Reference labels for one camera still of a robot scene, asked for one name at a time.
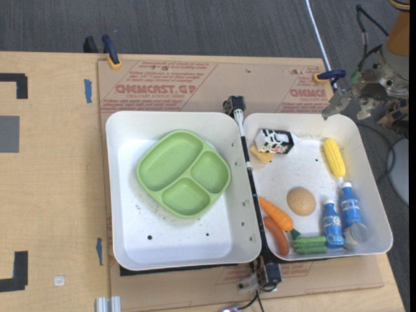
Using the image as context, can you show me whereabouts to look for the thin black and white rod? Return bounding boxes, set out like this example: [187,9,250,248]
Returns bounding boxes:
[233,109,274,267]

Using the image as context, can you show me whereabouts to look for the blue bottle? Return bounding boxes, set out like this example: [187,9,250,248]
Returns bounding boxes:
[339,181,363,232]
[322,198,345,250]

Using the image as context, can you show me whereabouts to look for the green beans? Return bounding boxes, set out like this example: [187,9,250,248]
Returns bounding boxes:
[291,235,328,256]

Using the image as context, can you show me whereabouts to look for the orange sausage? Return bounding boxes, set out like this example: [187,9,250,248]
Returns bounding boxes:
[263,216,291,257]

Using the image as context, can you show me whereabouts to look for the yellow cheese slice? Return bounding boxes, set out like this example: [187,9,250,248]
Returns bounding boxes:
[249,144,276,165]

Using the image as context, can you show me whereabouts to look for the grey can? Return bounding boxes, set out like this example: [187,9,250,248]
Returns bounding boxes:
[343,222,370,251]

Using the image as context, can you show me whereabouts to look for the black and white milk carton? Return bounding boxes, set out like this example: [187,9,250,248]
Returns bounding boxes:
[253,128,297,155]

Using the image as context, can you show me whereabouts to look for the green divided plate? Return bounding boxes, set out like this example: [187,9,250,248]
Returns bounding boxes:
[136,129,232,220]

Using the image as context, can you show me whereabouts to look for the brown cardboard board red print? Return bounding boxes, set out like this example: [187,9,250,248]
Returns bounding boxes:
[97,54,385,312]

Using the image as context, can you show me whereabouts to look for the white plastic tray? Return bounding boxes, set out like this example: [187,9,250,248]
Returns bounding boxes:
[242,112,395,261]
[105,110,263,272]

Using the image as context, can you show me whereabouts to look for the yellow corn cob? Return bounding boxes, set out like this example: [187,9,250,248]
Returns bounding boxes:
[322,137,347,179]

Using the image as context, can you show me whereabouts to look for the tan egg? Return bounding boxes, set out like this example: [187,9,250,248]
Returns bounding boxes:
[286,186,317,217]

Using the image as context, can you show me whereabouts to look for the orange carrot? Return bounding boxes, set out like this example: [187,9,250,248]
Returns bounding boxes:
[257,196,302,241]

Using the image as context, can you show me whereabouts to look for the black block with thin wires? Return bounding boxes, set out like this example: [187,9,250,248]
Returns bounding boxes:
[262,261,283,286]
[222,95,246,116]

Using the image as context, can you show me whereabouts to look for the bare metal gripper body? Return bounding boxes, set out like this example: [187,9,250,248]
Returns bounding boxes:
[350,69,410,107]

